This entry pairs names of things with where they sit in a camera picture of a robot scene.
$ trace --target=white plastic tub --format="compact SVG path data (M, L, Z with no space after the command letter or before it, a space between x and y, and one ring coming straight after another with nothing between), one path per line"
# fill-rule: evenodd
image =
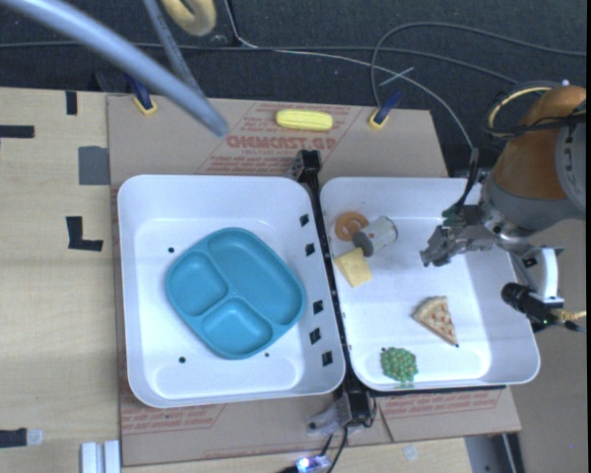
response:
M500 291L515 282L509 256L494 248L453 257L425 268L420 251L461 196L466 181L451 178L336 178L322 188L333 256L354 248L334 236L337 218L357 211L368 220L391 219L398 238L366 261L372 280L352 288L336 269L337 291L356 376L379 391L524 383L540 366L528 319L505 304ZM477 201L475 188L469 202ZM456 326L455 348L419 325L412 312L425 298L447 296ZM381 350L405 348L419 373L402 386L383 374Z
M129 383L155 407L327 393L345 374L306 190L281 177L139 175L118 193ZM260 237L306 291L299 322L248 359L218 356L181 320L164 279L186 249L218 230Z
M441 212L462 194L450 178L336 178L321 202L333 256L353 248L334 237L335 220L358 211L386 216L398 237L367 259L372 280L352 288L335 271L350 361L377 391L508 385L531 380L540 366L528 319L505 304L514 282L500 249L458 255L425 268ZM474 189L469 201L477 199ZM127 369L130 386L155 407L201 405L328 393L346 361L331 303L315 220L306 190L282 177L140 175L118 194ZM304 285L301 319L276 343L247 359L215 354L180 318L165 293L173 262L202 238L226 228L260 237ZM419 325L412 312L425 298L447 296L459 347ZM416 355L411 385L383 374L382 349Z

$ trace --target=yellow cheese block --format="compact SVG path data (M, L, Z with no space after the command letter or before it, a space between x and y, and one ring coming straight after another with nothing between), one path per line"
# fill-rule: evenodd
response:
M336 257L335 264L337 264L344 277L346 277L346 280L354 288L372 279L370 267L363 257L363 249L361 247L349 250L341 256Z

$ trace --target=dark background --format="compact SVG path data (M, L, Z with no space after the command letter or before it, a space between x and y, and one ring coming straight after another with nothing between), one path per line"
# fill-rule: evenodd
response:
M141 0L66 0L119 34L135 42L157 44ZM226 0L215 0L219 21L212 33L197 38L169 22L185 58L210 98L266 101L307 101L375 105L369 68L345 59L268 50L240 43L230 22ZM483 33L449 27L469 27L546 48L586 52L587 0L230 0L238 36L262 47L341 47L318 50L369 63L379 39L396 27L419 24L391 35L377 64L425 86L451 109L466 128L473 145L486 148L482 164L490 166L497 150L481 129L494 97L515 82L562 81L586 87L586 57L539 50ZM78 45L18 46L27 42L64 40L26 16L0 6L0 86L58 90L124 92L120 72ZM237 46L234 50L215 47ZM144 47L168 65L158 47ZM465 62L480 72L434 54ZM377 83L389 74L378 73ZM414 84L396 80L380 88L383 101L400 90L401 108L430 111L451 173L465 168L470 149L450 113ZM502 115L516 119L516 110Z

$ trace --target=orange toy food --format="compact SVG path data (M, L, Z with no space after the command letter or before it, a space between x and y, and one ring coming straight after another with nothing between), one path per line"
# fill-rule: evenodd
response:
M346 212L335 223L335 235L339 240L350 241L353 235L367 226L367 219L359 212Z

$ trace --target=cardboard sheet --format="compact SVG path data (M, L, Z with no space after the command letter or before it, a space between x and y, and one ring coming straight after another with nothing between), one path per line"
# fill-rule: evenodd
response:
M317 451L326 437L308 436L306 419L330 406L332 394L174 410L147 407L133 396L126 380L118 188L143 173L289 175L300 149L320 151L322 183L336 176L446 176L430 115L396 109L375 131L367 126L371 107L214 100L230 123L230 134L218 139L167 100L157 104L147 117L131 96L107 99L123 465ZM324 110L335 124L325 133L280 128L274 122L280 108ZM351 435L349 445L520 429L507 388L381 398L378 411L374 426Z

